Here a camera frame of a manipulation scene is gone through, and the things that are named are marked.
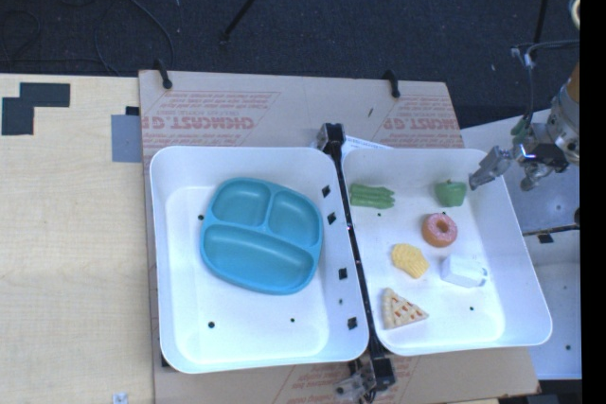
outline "pizza slice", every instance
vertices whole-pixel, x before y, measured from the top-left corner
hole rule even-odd
[[[385,329],[420,322],[429,317],[429,313],[402,298],[391,288],[383,291],[381,311]]]

